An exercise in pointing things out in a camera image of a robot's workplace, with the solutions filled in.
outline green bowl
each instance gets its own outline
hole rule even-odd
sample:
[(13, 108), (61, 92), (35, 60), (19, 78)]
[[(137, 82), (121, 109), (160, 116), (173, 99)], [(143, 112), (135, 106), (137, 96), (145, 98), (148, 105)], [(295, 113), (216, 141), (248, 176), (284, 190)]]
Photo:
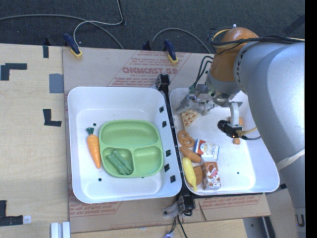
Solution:
[[(147, 177), (163, 167), (163, 148), (158, 129), (145, 120), (113, 120), (102, 125), (99, 132), (103, 167), (114, 177)], [(117, 150), (131, 170), (120, 173), (109, 161)]]

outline toy carrot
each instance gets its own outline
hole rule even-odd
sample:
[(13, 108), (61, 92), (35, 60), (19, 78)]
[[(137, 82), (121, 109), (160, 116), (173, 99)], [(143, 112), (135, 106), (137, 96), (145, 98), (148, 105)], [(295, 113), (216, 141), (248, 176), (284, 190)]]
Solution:
[(87, 137), (88, 149), (91, 157), (93, 158), (96, 167), (99, 169), (101, 167), (101, 157), (100, 157), (100, 147), (99, 138), (94, 135), (94, 128), (87, 128), (89, 136)]

